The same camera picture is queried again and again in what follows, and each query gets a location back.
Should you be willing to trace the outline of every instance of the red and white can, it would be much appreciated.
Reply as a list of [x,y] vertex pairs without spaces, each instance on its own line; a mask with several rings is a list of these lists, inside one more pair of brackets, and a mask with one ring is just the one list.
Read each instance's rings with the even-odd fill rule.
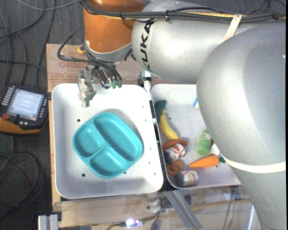
[[195,186],[199,182],[199,176],[196,171],[179,171],[175,180],[178,186]]
[[163,152],[164,160],[167,164],[173,163],[175,160],[183,157],[185,154],[186,151],[180,143],[177,143]]

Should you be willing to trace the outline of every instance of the turquoise plate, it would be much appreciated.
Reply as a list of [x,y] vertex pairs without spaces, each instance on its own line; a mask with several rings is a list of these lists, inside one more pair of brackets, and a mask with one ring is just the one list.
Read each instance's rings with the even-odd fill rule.
[[141,156],[143,144],[117,115],[100,113],[73,135],[72,145],[82,161],[99,177],[112,179]]

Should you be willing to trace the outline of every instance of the toy banana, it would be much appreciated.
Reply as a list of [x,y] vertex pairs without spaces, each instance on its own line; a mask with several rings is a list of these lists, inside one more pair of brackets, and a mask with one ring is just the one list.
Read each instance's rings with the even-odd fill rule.
[[177,133],[169,126],[167,116],[165,115],[165,109],[162,110],[162,113],[160,115],[160,121],[159,121],[159,128],[161,132],[169,139],[174,140],[178,139]]

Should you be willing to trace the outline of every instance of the white band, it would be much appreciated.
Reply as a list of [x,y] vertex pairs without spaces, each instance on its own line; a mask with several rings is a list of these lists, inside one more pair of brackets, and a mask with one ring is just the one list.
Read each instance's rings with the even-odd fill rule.
[[226,34],[225,34],[223,41],[229,39],[230,37],[232,37],[236,33],[236,30],[238,28],[238,25],[240,23],[241,18],[242,18],[242,14],[235,14],[235,16],[233,17],[233,19],[230,23],[230,26],[229,26]]
[[222,157],[224,158],[225,162],[231,167],[252,173],[275,173],[286,170],[286,161],[269,165],[247,165],[231,161],[225,158],[223,155]]

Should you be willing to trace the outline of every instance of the gray carpet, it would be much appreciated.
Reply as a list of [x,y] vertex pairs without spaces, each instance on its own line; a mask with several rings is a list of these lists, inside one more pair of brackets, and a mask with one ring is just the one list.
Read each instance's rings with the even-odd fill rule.
[[[21,1],[37,8],[53,8],[74,0]],[[249,13],[267,7],[267,0],[183,1],[236,13]],[[271,0],[270,8],[286,11],[285,4],[286,0]],[[67,35],[76,30],[82,23],[82,7],[76,2],[55,10],[42,11],[28,8],[17,0],[0,0],[0,37],[7,33],[5,27],[16,31],[32,24],[39,16],[41,18],[37,23],[17,33],[26,53],[21,41],[14,35],[10,40],[6,37],[0,39],[0,93],[9,83],[47,89],[45,44],[61,44]],[[83,40],[81,30],[69,44],[79,45]],[[8,58],[10,61],[27,61],[35,66],[7,64],[5,61]],[[11,136],[0,133],[0,153],[11,152],[29,154],[36,163],[25,156],[15,157],[0,175],[0,230],[35,230],[38,215],[52,212],[48,126],[33,135]],[[6,158],[0,156],[0,169]]]

